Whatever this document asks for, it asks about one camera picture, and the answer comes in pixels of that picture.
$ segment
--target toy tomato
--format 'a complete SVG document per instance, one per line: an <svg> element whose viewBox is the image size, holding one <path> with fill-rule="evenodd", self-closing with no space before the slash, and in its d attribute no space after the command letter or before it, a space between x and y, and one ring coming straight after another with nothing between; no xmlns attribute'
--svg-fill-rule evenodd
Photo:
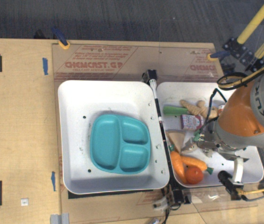
<svg viewBox="0 0 264 224"><path fill-rule="evenodd" d="M202 181L203 173L198 167L189 167L185 173L186 179L190 184L197 184Z"/></svg>

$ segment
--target toy carrot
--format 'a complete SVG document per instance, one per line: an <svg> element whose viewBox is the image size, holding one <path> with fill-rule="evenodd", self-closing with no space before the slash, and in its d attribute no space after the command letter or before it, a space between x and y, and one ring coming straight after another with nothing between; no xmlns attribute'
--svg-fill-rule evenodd
<svg viewBox="0 0 264 224"><path fill-rule="evenodd" d="M201 171L207 171L209 174L213 173L213 168L208 168L207 164L199 159L187 156L181 156L181 161L189 167L198 167Z"/></svg>
<svg viewBox="0 0 264 224"><path fill-rule="evenodd" d="M170 153L170 157L174 171L177 173L183 183L187 183L187 179L185 176L185 168L181 160L181 156L176 151L172 151Z"/></svg>

